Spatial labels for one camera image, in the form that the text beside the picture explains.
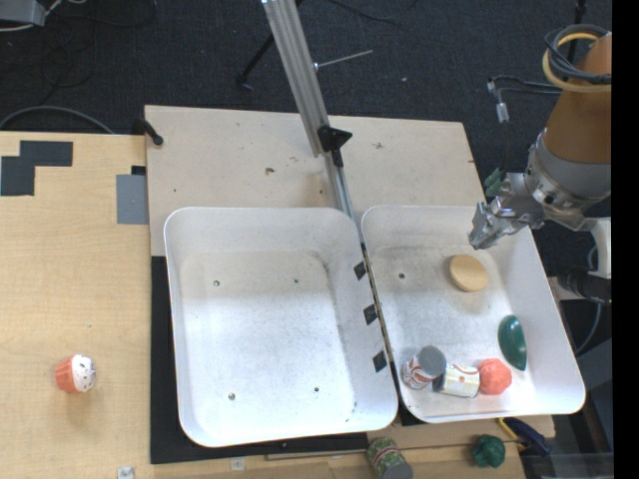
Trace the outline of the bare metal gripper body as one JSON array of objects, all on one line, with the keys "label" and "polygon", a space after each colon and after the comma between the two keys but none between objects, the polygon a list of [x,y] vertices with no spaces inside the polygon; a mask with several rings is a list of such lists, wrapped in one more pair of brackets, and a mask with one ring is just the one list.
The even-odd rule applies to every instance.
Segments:
[{"label": "bare metal gripper body", "polygon": [[580,232],[592,229],[586,212],[610,193],[608,164],[531,160],[525,172],[506,176],[489,208],[496,217],[521,222],[521,228],[554,221]]}]

